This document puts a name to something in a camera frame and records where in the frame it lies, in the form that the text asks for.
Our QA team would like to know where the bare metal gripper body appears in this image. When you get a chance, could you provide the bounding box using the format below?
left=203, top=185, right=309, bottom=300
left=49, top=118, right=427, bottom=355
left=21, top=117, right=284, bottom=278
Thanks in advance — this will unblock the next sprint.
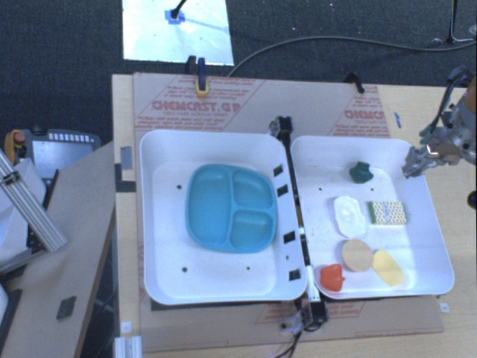
left=423, top=123, right=477, bottom=168

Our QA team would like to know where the green broccoli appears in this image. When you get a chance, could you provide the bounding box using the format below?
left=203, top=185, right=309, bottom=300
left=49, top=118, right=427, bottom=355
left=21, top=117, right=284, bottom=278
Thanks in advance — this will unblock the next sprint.
left=349, top=161, right=374, bottom=185

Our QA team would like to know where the patterned sponge with green edge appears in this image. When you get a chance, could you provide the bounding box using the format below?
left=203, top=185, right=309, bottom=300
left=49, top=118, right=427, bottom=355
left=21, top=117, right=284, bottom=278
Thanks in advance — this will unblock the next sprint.
left=367, top=200, right=408, bottom=227

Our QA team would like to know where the white plastic tray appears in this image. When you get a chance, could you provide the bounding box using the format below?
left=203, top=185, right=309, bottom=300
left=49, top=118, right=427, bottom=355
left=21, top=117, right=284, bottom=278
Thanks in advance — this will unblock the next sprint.
left=139, top=129, right=309, bottom=307
left=290, top=135, right=456, bottom=301

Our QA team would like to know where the white wavy flat toy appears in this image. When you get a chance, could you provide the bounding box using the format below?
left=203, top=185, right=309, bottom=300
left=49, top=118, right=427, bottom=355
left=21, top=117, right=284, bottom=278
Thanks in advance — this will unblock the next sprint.
left=332, top=195, right=367, bottom=239

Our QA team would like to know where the pale yellow oval toy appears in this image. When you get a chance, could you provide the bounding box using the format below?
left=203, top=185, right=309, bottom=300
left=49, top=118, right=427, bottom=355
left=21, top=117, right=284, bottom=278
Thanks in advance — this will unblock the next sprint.
left=372, top=248, right=407, bottom=287

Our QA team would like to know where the tan round biscuit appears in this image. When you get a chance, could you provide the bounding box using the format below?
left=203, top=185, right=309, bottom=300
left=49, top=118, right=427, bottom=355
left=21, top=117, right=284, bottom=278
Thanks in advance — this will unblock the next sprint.
left=341, top=239, right=374, bottom=273

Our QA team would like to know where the thin black and white rod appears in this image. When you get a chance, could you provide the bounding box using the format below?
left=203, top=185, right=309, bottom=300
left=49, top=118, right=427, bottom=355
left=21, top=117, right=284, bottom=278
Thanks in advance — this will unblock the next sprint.
left=277, top=127, right=318, bottom=302

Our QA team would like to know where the orange red toy pepper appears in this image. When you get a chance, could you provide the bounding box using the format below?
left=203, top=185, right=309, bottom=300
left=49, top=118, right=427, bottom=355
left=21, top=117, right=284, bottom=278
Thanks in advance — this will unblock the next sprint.
left=319, top=263, right=346, bottom=293

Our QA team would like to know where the brown cardboard board red print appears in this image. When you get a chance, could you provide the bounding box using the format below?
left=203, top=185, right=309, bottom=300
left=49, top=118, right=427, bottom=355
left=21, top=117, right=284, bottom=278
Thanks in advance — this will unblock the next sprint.
left=133, top=72, right=446, bottom=354

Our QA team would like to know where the blue divided plate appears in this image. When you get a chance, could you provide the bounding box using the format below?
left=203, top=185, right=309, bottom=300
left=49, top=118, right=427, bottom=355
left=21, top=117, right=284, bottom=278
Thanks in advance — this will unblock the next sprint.
left=185, top=163, right=278, bottom=254

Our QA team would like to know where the black block with thin wires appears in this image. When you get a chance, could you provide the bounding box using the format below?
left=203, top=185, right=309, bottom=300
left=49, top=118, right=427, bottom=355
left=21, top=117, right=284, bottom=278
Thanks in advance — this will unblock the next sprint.
left=297, top=299, right=329, bottom=330
left=268, top=115, right=294, bottom=139

